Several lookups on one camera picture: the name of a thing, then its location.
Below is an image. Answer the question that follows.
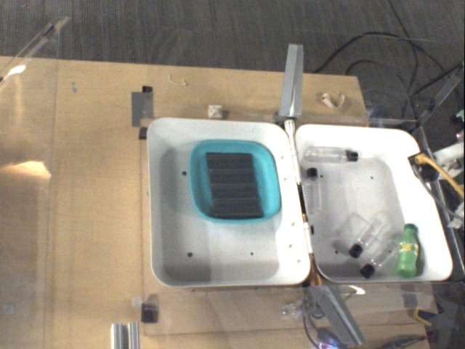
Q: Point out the clear bottle with black cap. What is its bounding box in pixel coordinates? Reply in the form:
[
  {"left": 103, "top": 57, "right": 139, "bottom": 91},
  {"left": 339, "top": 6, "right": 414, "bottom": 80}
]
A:
[
  {"left": 305, "top": 167, "right": 323, "bottom": 212},
  {"left": 304, "top": 146, "right": 360, "bottom": 164},
  {"left": 347, "top": 212, "right": 383, "bottom": 259},
  {"left": 359, "top": 238, "right": 399, "bottom": 279}
]

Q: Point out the teal plastic bowl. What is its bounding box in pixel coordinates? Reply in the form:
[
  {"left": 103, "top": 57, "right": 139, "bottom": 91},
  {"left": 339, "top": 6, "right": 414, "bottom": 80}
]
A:
[{"left": 188, "top": 139, "right": 283, "bottom": 224}]

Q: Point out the black ribbed rectangular block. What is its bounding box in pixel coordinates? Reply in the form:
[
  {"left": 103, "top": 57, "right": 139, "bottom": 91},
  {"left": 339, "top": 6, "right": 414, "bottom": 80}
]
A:
[{"left": 205, "top": 152, "right": 265, "bottom": 220}]

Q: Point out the white plastic tray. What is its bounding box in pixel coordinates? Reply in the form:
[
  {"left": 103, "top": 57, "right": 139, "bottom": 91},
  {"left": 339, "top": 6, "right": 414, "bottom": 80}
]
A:
[
  {"left": 294, "top": 124, "right": 454, "bottom": 284},
  {"left": 146, "top": 117, "right": 312, "bottom": 288}
]

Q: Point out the green plastic bottle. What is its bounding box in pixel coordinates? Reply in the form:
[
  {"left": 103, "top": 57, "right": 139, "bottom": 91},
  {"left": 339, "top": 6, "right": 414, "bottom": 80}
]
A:
[{"left": 396, "top": 223, "right": 421, "bottom": 278}]

